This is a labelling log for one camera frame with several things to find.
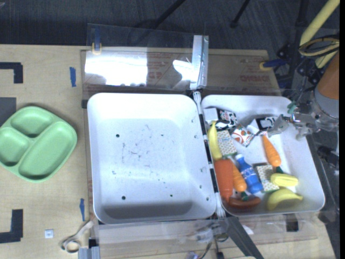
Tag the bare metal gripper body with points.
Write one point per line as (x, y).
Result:
(310, 115)

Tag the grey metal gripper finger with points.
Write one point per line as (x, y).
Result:
(279, 125)
(303, 134)

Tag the white plastic tray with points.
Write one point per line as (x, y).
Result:
(151, 158)
(299, 155)

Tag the large orange carrot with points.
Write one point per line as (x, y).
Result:
(271, 152)

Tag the orange and white packet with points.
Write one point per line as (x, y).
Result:
(242, 137)

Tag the short yellow banana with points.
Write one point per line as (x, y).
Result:
(284, 180)

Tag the black and white cow-print carton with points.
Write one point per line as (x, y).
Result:
(227, 117)

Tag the green patterned white carton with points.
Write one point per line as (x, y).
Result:
(227, 143)
(265, 175)

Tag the blue bottle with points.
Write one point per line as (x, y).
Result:
(249, 174)

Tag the brown cardboard board red print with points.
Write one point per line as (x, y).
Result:
(242, 74)

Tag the curved yellow banana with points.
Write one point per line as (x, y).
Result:
(281, 197)

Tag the long yellow banana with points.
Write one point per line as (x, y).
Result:
(213, 142)

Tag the small orange carrot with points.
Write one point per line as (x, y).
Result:
(239, 181)

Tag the white cube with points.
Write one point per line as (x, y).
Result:
(210, 115)

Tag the thin black and white rod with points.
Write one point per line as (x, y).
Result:
(206, 140)

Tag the orange bottle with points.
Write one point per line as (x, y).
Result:
(223, 175)

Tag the red sausage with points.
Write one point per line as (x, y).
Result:
(244, 202)

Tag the green divided plate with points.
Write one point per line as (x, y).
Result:
(40, 144)

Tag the small white square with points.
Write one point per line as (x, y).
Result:
(49, 233)

